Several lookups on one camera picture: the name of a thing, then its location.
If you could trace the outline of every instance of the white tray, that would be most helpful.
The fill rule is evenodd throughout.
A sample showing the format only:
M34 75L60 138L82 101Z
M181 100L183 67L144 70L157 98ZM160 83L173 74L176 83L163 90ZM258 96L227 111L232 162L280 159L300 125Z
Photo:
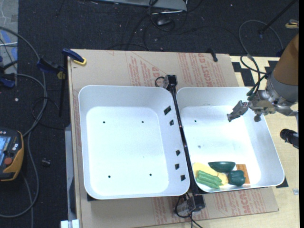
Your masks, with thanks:
M276 186L284 171L268 126L254 121L254 112L229 122L227 114L239 100L247 101L246 87L189 87L177 92L177 102L192 164L232 161L245 164L250 185L224 185L220 189L197 183L206 192Z
M167 90L89 85L79 92L79 111L84 182L91 197L179 196L188 191L185 153Z

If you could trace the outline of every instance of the cardboard sheet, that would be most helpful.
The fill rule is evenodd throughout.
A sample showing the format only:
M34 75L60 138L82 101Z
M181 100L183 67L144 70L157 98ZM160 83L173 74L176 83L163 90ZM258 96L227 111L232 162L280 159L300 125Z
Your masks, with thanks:
M214 62L210 54L199 53L74 51L87 59L85 66L69 61L76 208L82 228L135 228L188 221L173 212L177 197L87 200L78 93L86 85L154 86L157 77L167 74L177 75L178 88L238 86L229 55L219 54L218 62ZM204 194L204 200L206 208L193 214L196 221L278 211L272 188Z

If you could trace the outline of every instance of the yellow device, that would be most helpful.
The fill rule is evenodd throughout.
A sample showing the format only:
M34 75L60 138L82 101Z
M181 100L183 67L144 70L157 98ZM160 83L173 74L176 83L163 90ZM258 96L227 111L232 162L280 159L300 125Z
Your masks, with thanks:
M19 131L0 127L0 181L14 180L21 169L24 142Z

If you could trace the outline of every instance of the green toy bowl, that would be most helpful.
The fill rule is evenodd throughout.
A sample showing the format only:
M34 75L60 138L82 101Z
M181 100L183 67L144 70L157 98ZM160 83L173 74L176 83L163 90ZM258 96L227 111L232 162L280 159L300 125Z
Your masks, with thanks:
M208 165L217 172L228 173L233 170L236 163L231 161L215 161L215 162L208 162Z

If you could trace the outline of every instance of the black carpet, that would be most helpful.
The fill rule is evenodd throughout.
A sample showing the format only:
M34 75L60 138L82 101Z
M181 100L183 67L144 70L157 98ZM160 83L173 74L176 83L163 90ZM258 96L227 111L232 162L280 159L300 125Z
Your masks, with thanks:
M63 48L206 52L275 57L298 33L285 24L299 20L299 2L280 16L263 37L263 29L293 0L189 0L188 13L167 14L173 23L161 29L148 13L162 9L89 0L19 0L19 31L40 56L63 64ZM18 40L19 73L42 81L37 58ZM58 228L67 219L66 155L63 126L69 124L68 91L63 117L58 117L60 80L46 74L49 101L41 123L30 136L30 149L39 175L34 204L34 227ZM35 81L19 77L13 89L0 89L0 125L25 133L42 107L43 90ZM22 167L32 198L37 182L28 149ZM49 166L42 164L50 161ZM14 215L29 205L26 183L19 175L0 182L0 214ZM17 218L0 218L0 228L30 227L31 212Z

